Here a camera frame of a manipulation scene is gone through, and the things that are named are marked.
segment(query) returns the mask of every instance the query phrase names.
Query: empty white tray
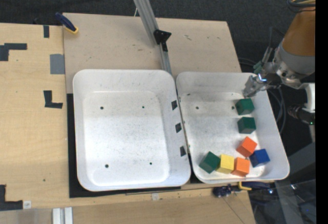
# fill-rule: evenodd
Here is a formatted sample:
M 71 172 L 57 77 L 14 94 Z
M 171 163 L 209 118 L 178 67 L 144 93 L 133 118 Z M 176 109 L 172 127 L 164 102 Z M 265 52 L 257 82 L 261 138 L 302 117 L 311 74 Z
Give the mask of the empty white tray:
M 178 187 L 191 174 L 173 77 L 81 70 L 73 79 L 77 177 L 90 191 Z
M 252 134 L 240 134 L 235 103 L 242 99 L 244 85 L 251 73 L 184 72 L 177 77 L 177 90 L 193 170 L 199 180 L 208 184 L 235 181 L 261 181 L 283 179 L 289 174 L 289 162 L 280 138 L 266 91 L 252 97 L 255 110 L 245 115 L 255 119 Z M 202 158 L 211 151 L 242 157 L 236 151 L 240 142 L 249 136 L 258 143 L 256 150 L 265 148 L 270 162 L 253 168 L 246 177 L 213 171 L 211 174 L 199 167 Z

